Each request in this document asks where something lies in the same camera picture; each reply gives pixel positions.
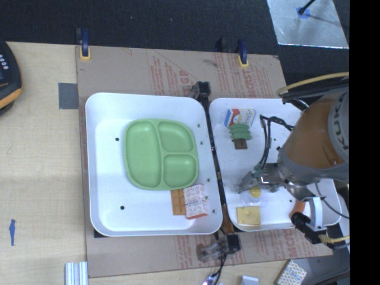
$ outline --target yellow block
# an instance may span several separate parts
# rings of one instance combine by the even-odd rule
[[[247,206],[236,208],[237,222],[239,224],[260,225],[260,206]]]

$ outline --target green plastic plate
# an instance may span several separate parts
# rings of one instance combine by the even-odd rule
[[[191,186],[198,177],[198,153],[191,130],[165,119],[138,119],[125,129],[123,154],[131,182],[148,190]]]

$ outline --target gray tape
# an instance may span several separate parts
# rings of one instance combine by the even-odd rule
[[[58,83],[59,109],[78,109],[78,85],[76,83]]]

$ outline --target yellow ball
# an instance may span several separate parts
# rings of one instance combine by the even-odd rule
[[[261,195],[261,189],[260,189],[260,187],[259,186],[254,186],[253,188],[251,188],[249,190],[249,194],[251,194],[252,197],[254,197],[254,198],[260,197],[260,195]]]

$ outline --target metal bracket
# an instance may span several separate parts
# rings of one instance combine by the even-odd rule
[[[310,223],[306,225],[314,232],[327,229],[323,225],[322,200],[324,198],[325,197],[312,197],[305,199],[305,201],[309,202],[311,214]]]
[[[87,262],[65,264],[65,285],[88,285]]]

